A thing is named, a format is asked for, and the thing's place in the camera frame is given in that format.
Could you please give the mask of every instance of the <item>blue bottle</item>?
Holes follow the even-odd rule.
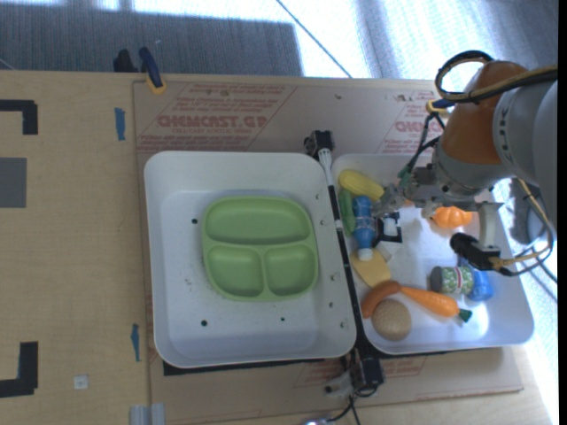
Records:
[[[370,214],[372,201],[365,195],[353,199],[354,231],[353,236],[358,244],[358,258],[368,261],[373,257],[372,241],[376,236],[374,220]]]

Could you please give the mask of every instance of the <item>wooden table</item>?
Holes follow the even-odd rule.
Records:
[[[0,112],[0,157],[27,159],[25,207],[0,208],[0,381],[18,377],[21,343],[37,342],[39,357],[33,395],[0,398],[2,423],[128,423],[132,405],[151,402],[132,93],[133,81],[143,79],[137,73],[0,72],[0,98],[34,100],[39,111],[38,135],[22,134],[21,113]],[[115,109],[125,112],[124,140],[117,137]],[[514,354],[524,384],[519,392],[361,407],[361,422],[550,423],[525,348]],[[354,423],[352,415],[341,423]]]

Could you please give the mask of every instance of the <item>brown round toy food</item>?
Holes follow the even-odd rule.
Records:
[[[400,301],[384,299],[372,313],[372,326],[386,340],[398,342],[411,330],[411,315]]]

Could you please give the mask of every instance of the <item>metallic floor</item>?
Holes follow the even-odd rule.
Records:
[[[559,0],[0,0],[0,69],[111,72],[119,50],[136,64],[147,46],[165,73],[431,80],[463,50],[557,63],[558,13]],[[521,251],[530,219],[513,192],[502,218]],[[546,275],[556,252],[523,282],[536,320],[528,345],[558,423],[557,285]]]

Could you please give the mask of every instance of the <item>carrot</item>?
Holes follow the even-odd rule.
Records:
[[[392,294],[400,292],[400,284],[395,280],[386,280],[380,282],[369,294],[367,294],[361,303],[362,318],[370,318],[378,303]]]
[[[411,287],[400,287],[400,291],[437,315],[447,318],[458,315],[465,322],[472,315],[471,311],[460,309],[457,301],[444,294]]]

